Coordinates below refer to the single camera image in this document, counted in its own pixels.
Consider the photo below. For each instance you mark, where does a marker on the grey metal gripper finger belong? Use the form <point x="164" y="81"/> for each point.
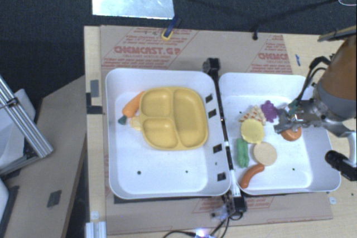
<point x="284" y="114"/>
<point x="283" y="127"/>

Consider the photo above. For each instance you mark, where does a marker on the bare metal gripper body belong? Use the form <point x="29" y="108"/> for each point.
<point x="309" y="114"/>

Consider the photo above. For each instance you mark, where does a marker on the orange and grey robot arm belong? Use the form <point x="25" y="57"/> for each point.
<point x="341" y="69"/>

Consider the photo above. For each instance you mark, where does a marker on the orange round toy food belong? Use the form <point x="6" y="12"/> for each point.
<point x="291" y="136"/>

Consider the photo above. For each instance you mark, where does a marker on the purple grapes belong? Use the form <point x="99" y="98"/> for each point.
<point x="269" y="111"/>

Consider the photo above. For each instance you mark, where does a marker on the yellow round toy food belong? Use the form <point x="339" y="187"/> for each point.
<point x="252" y="131"/>

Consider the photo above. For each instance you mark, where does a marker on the beige round biscuit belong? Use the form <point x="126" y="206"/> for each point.
<point x="265" y="154"/>

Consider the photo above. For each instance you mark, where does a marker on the white plastic tray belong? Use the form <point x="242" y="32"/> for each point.
<point x="293" y="159"/>
<point x="167" y="170"/>

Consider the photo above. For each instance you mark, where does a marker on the green toy vegetable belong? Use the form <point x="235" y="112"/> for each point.
<point x="242" y="154"/>

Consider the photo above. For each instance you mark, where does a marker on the thin black and white rod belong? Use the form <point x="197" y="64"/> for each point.
<point x="226" y="136"/>

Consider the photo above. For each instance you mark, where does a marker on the orange sausage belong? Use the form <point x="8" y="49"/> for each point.
<point x="250" y="175"/>

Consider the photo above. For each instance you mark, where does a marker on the brown cardboard board red print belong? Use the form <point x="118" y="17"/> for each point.
<point x="237" y="47"/>

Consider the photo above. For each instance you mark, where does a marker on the yellow divided plate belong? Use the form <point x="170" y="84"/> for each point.
<point x="178" y="120"/>

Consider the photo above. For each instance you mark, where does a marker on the pale yellow toy food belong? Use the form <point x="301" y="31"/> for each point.
<point x="135" y="123"/>

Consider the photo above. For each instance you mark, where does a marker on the orange carrot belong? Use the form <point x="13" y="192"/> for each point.
<point x="132" y="106"/>

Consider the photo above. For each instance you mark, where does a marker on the black cylinder on white bracket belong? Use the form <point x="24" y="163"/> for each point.
<point x="341" y="163"/>

